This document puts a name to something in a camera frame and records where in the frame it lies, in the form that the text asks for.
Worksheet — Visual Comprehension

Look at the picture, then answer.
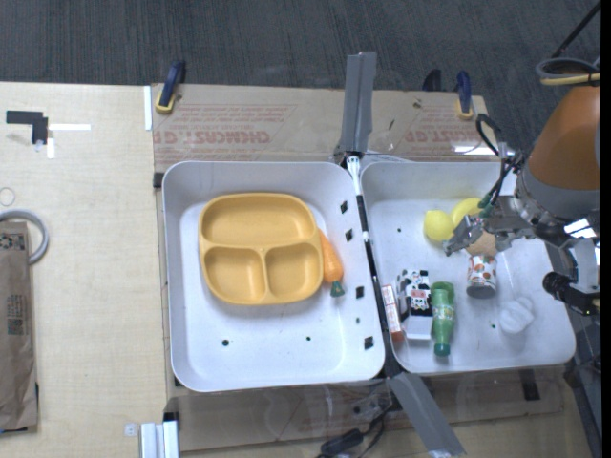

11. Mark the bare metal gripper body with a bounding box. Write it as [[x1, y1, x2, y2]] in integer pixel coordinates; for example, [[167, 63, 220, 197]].
[[480, 195, 551, 253]]

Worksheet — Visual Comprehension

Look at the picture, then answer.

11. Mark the tan round bread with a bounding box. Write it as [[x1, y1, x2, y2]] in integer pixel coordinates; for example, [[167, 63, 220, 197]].
[[465, 230, 498, 258]]

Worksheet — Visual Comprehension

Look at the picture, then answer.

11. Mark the yellow lemon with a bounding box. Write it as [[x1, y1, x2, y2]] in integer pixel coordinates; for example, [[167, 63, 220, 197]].
[[422, 209, 455, 243]]

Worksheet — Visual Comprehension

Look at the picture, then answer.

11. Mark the yellow banana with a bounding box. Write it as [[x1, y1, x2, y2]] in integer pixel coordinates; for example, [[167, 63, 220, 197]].
[[450, 197, 484, 229]]

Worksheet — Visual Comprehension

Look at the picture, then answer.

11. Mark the white can with orange print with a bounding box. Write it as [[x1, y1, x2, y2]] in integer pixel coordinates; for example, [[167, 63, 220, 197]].
[[465, 253, 499, 300]]

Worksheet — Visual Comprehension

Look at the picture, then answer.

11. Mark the clear plastic bottle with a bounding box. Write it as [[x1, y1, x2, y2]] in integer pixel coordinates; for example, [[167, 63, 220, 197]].
[[497, 295, 537, 336]]

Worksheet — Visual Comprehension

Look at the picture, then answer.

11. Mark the cow print milk carton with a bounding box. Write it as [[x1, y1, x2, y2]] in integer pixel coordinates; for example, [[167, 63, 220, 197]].
[[397, 268, 434, 341]]

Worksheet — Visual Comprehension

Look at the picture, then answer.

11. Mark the green bottle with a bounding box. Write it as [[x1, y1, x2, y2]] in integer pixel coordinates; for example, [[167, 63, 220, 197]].
[[430, 281, 456, 358]]

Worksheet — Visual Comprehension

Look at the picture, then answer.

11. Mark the white plastic tray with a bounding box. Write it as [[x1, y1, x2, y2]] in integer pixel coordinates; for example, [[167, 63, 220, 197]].
[[160, 159, 387, 394], [358, 159, 579, 377]]

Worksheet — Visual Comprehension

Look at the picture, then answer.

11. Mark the orange and white packet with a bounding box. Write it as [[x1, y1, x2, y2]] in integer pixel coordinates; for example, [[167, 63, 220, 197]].
[[380, 283, 407, 344]]

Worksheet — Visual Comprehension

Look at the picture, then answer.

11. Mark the orange carrot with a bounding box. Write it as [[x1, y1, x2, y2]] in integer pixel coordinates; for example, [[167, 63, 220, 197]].
[[316, 228, 347, 299]]

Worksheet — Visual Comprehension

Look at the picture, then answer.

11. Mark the yellow divided plate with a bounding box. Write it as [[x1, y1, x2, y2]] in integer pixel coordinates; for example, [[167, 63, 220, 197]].
[[197, 192, 327, 306]]

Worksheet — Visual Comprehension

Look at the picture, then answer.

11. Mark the brown cardboard board red print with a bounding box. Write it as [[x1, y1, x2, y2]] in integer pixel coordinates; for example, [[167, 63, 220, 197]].
[[150, 82, 576, 453]]

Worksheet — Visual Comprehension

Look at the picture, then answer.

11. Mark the brown paper bag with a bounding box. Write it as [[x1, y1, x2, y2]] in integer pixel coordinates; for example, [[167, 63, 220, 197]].
[[0, 221, 40, 434]]

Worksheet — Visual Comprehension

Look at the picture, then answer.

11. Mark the black cylinder on white bracket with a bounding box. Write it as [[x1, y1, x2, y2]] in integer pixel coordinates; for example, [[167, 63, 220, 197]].
[[541, 217, 601, 316]]

